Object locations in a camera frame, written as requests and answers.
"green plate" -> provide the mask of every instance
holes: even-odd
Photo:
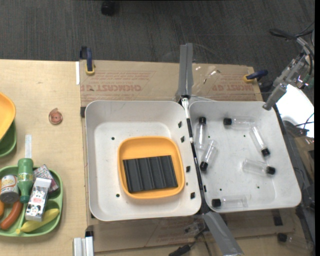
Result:
[[[8,131],[6,132],[2,140],[0,140],[0,158],[10,154],[11,151],[14,150],[16,144],[17,144],[16,124],[15,124],[15,121],[13,120]]]
[[[7,230],[2,230],[0,229],[0,236],[6,236],[6,237],[36,237],[36,236],[41,236],[49,233],[52,231],[59,223],[61,213],[62,213],[62,205],[63,205],[63,183],[60,178],[60,176],[53,170],[49,169],[50,173],[52,174],[55,182],[58,184],[59,189],[56,190],[55,192],[52,192],[48,195],[48,201],[45,206],[45,210],[49,209],[54,209],[58,208],[59,209],[59,214],[58,216],[50,221],[49,223],[43,225],[42,227],[37,228],[36,230],[28,233],[21,232],[20,234],[16,233],[16,229],[20,229],[22,225],[25,223],[25,212],[26,212],[26,207],[27,203],[23,205],[23,209],[20,213],[19,218],[15,221],[15,223]],[[18,174],[18,166],[17,165],[12,165],[12,166],[7,166],[2,169],[0,169],[0,179],[2,179],[6,175],[17,175]],[[9,215],[11,209],[12,209],[12,204],[6,204],[4,206],[4,213],[2,218],[0,219],[0,223]]]

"gray carpet floor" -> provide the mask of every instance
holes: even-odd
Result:
[[[116,1],[113,16],[102,2],[0,0],[0,59],[77,61],[87,46],[96,60],[178,63],[193,43],[199,63],[266,69],[273,81],[301,46],[269,29],[295,34],[315,20],[315,0]]]

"blue clamp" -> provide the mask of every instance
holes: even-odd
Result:
[[[82,46],[80,51],[80,59],[86,60],[85,73],[89,76],[93,75],[95,73],[95,65],[92,61],[91,49],[87,48],[86,46]]]
[[[245,75],[243,77],[243,80],[246,83],[252,83],[254,81],[254,79],[256,79],[257,81],[259,81],[262,77],[268,75],[268,70],[259,70],[255,73],[249,74],[249,75]]]

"glass vial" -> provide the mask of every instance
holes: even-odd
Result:
[[[223,119],[223,124],[225,126],[231,126],[235,128],[250,128],[254,126],[256,123],[253,117],[237,116]]]
[[[215,141],[209,140],[209,144],[207,145],[207,148],[201,158],[201,163],[200,163],[201,171],[204,172],[208,169],[208,166],[213,162],[216,153],[217,153],[217,148],[215,147]]]
[[[314,249],[314,243],[310,240],[306,240],[304,237],[297,236],[295,234],[278,233],[277,239],[280,243],[301,253],[312,252]]]
[[[208,126],[207,119],[203,116],[199,118],[199,123],[196,126],[194,141],[197,149],[206,149],[208,141]]]
[[[221,209],[248,208],[248,201],[245,195],[223,196],[212,199],[211,204],[213,208]]]
[[[257,126],[253,126],[250,128],[251,138],[256,146],[256,148],[262,153],[264,157],[270,155],[270,151],[261,135],[261,132]]]
[[[276,168],[269,166],[267,163],[253,161],[247,158],[242,163],[242,170],[245,173],[251,173],[260,176],[274,175],[276,173]]]

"white tray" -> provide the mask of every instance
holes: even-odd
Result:
[[[184,109],[173,101],[94,101],[85,110],[89,206],[101,221],[194,215],[200,190]],[[135,199],[123,191],[117,166],[122,141],[138,136],[165,136],[178,146],[185,185],[177,195]]]
[[[216,212],[240,212],[262,209],[290,208],[301,201],[301,191],[292,167],[275,111],[262,108],[264,102],[197,101],[190,105],[193,133],[199,117],[206,117],[209,136],[216,141],[216,158],[202,182],[205,200]],[[245,158],[265,162],[255,147],[248,129],[226,128],[223,119],[228,117],[254,117],[270,150],[267,163],[276,168],[270,176],[257,176],[241,169]],[[200,162],[201,151],[197,151]],[[212,199],[229,199],[244,196],[247,207],[212,207]]]

